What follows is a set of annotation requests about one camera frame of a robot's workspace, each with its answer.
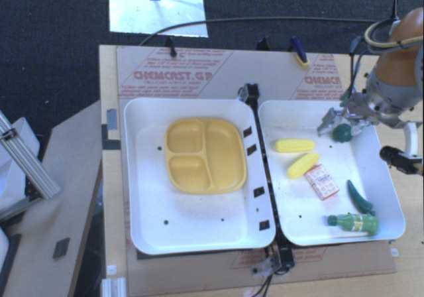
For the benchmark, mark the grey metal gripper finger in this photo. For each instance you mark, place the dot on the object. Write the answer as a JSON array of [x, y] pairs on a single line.
[[331, 118], [359, 126]]

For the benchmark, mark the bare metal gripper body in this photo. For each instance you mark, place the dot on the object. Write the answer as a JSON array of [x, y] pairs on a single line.
[[362, 108]]

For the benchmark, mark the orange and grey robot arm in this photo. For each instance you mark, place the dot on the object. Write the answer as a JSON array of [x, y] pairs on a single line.
[[401, 67]]

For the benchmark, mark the dark green round vegetable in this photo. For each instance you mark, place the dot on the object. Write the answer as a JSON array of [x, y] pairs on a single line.
[[342, 133]]

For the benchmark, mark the white plastic tray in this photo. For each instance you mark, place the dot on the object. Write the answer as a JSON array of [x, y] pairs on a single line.
[[149, 189], [364, 163]]

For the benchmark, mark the yellow corn cob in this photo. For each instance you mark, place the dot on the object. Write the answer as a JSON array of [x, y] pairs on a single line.
[[303, 165], [294, 145]]

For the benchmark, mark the green chili pepper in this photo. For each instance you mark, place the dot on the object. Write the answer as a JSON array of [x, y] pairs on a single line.
[[357, 197]]

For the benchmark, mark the thin black rod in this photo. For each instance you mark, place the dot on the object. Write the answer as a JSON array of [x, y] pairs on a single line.
[[265, 159]]

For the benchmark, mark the green plastic bottle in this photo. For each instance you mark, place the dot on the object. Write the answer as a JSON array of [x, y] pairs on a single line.
[[359, 223]]

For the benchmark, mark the brown cardboard board red print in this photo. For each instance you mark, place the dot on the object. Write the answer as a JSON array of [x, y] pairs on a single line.
[[232, 70]]

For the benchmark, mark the yellow divided plate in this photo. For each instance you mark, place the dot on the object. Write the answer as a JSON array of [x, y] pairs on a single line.
[[220, 156]]

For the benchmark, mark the black cylinder on white bracket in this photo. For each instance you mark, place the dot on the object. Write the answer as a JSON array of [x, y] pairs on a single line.
[[395, 155]]

